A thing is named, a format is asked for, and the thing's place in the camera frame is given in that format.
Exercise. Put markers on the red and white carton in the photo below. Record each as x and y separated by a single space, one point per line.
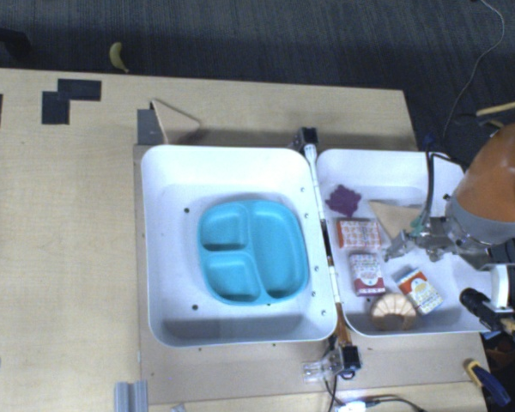
367 273

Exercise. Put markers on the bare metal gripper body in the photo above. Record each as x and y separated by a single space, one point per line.
444 233

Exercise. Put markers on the orange and white packet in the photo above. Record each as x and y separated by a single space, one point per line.
359 233

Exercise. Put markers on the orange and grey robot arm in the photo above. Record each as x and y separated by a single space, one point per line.
495 187

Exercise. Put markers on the orange and white carton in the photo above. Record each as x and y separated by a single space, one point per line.
419 291

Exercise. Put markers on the white plastic tray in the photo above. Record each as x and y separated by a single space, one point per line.
450 311
171 251

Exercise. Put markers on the black cylinder on white bracket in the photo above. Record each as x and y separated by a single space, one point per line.
482 307

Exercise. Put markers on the yellow banana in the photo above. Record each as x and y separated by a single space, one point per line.
116 56

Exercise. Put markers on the tan bread croissant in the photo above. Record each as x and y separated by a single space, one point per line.
392 311

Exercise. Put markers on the blue divided plate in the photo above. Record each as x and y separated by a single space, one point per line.
274 247

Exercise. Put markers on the thin black and white rod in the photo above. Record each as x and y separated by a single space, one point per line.
319 206

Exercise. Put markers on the tan pizza slice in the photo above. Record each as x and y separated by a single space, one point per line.
395 219

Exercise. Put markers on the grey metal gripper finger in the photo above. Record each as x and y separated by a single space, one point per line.
397 247
435 255

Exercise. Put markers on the purple grapes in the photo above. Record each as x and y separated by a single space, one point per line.
343 200

